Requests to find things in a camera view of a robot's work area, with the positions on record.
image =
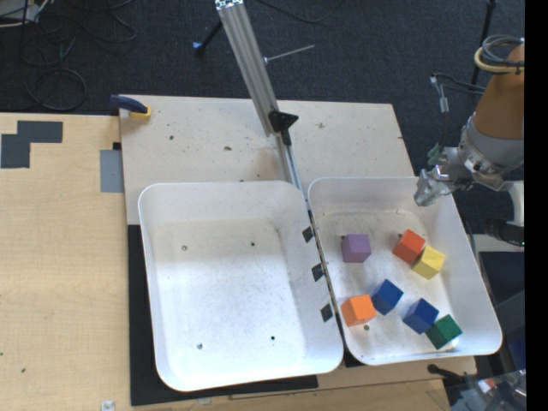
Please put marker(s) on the blue cube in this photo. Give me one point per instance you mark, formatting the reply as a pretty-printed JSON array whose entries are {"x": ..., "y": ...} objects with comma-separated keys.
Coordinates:
[
  {"x": 420, "y": 316},
  {"x": 386, "y": 297}
]

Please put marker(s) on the yellow cube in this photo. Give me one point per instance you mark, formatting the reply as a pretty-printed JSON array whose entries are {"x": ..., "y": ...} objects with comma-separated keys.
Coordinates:
[{"x": 429, "y": 263}]

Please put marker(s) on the purple cube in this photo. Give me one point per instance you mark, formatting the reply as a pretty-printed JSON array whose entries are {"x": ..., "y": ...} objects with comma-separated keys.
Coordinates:
[{"x": 356, "y": 248}]

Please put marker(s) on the red-orange cube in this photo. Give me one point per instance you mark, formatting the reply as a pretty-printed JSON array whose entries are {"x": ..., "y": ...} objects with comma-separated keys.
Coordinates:
[{"x": 409, "y": 246}]

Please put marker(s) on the white plastic tray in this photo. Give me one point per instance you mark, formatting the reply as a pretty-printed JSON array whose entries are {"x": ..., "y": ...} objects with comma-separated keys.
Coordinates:
[
  {"x": 227, "y": 289},
  {"x": 385, "y": 268}
]

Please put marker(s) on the green cube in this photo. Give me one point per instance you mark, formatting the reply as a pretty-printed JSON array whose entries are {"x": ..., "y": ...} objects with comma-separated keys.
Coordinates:
[{"x": 443, "y": 331}]

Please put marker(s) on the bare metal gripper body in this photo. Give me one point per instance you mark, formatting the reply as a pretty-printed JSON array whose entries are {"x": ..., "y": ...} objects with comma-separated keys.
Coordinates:
[{"x": 456, "y": 167}]

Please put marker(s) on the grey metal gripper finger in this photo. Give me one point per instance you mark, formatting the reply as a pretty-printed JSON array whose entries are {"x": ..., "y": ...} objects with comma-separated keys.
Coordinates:
[
  {"x": 441, "y": 188},
  {"x": 423, "y": 191}
]

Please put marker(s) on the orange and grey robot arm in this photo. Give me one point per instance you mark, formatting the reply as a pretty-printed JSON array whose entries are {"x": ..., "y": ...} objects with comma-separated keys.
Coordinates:
[{"x": 501, "y": 105}]

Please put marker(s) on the black cylinder on white bracket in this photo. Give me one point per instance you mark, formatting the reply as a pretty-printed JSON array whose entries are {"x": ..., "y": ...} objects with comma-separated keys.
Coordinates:
[{"x": 505, "y": 231}]

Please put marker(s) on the orange cube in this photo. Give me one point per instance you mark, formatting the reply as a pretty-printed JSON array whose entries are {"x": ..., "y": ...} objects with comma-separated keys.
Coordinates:
[{"x": 358, "y": 310}]

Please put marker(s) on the pale wood board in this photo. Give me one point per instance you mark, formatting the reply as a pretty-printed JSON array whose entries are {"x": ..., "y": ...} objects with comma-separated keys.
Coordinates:
[{"x": 205, "y": 144}]

